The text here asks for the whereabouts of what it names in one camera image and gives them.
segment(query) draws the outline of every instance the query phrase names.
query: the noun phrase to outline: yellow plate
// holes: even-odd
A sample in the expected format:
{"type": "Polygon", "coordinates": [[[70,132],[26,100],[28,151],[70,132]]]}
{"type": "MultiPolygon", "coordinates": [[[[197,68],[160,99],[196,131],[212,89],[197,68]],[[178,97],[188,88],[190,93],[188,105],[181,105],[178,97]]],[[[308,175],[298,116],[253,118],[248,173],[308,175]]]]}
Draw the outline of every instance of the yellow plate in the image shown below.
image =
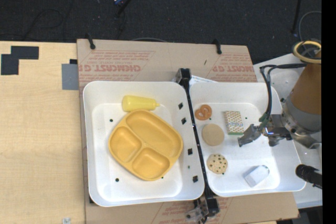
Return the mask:
{"type": "Polygon", "coordinates": [[[128,113],[109,138],[112,156],[144,180],[157,180],[166,174],[179,158],[182,148],[180,134],[148,110],[128,113]]]}

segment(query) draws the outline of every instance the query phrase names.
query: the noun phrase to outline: yellow bottle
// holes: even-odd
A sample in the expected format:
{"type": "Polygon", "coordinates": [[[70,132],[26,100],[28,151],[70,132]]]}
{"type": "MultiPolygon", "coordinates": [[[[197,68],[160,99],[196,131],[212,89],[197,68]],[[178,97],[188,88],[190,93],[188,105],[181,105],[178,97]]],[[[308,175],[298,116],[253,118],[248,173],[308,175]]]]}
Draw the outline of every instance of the yellow bottle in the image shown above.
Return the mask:
{"type": "Polygon", "coordinates": [[[159,106],[154,99],[146,97],[138,97],[134,95],[125,95],[122,99],[122,109],[125,112],[130,112],[136,109],[154,110],[159,106]]]}

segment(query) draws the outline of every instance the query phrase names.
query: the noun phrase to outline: white tray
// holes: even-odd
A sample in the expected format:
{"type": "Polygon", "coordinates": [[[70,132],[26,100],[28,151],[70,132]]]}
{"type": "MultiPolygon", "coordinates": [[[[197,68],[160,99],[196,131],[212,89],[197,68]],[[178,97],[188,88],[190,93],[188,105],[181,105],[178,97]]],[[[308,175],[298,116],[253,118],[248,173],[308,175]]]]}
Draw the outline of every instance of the white tray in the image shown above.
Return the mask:
{"type": "Polygon", "coordinates": [[[94,81],[83,91],[88,178],[91,199],[100,206],[194,200],[204,191],[204,179],[185,90],[174,82],[94,81]],[[163,179],[145,181],[122,167],[110,154],[111,131],[126,115],[122,98],[154,98],[161,104],[152,112],[172,125],[183,139],[183,150],[163,179]]]}
{"type": "MultiPolygon", "coordinates": [[[[204,162],[214,153],[220,153],[228,161],[224,175],[215,174],[206,168],[210,189],[223,197],[249,194],[298,191],[305,182],[295,174],[300,159],[293,141],[281,140],[275,147],[268,145],[268,138],[257,140],[239,147],[238,135],[228,135],[224,111],[239,111],[242,115],[244,130],[250,124],[259,125],[259,118],[266,110],[268,93],[265,83],[195,83],[190,88],[193,110],[202,104],[212,108],[211,119],[200,121],[195,118],[204,162]],[[218,146],[209,146],[202,139],[202,129],[206,124],[214,123],[224,131],[224,141],[218,146]],[[250,187],[244,175],[253,167],[266,165],[269,176],[260,184],[250,187]]],[[[281,114],[281,104],[277,92],[272,89],[272,113],[281,114]]]]}

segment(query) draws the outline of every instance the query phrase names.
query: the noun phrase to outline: black clip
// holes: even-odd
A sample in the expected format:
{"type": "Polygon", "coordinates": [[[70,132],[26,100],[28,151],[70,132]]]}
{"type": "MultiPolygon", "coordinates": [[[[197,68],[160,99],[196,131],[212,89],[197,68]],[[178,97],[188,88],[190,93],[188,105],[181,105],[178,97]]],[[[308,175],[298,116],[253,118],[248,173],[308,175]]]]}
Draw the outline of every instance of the black clip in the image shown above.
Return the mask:
{"type": "Polygon", "coordinates": [[[96,48],[96,46],[95,46],[95,44],[93,44],[93,40],[92,40],[91,35],[89,33],[86,33],[85,38],[87,38],[90,42],[90,49],[94,50],[96,48]]]}
{"type": "Polygon", "coordinates": [[[212,44],[216,45],[217,53],[222,54],[222,50],[220,49],[220,43],[216,38],[214,39],[214,41],[212,41],[212,44]]]}

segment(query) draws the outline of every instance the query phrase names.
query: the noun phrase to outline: brown pretzel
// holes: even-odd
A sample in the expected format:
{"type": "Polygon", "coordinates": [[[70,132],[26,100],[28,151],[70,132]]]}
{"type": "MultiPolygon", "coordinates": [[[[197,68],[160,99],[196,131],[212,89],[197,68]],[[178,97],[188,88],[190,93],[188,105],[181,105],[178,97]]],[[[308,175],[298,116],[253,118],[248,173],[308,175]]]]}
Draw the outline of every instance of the brown pretzel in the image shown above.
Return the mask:
{"type": "Polygon", "coordinates": [[[205,121],[211,117],[212,109],[209,105],[203,104],[195,111],[195,117],[200,121],[205,121]]]}

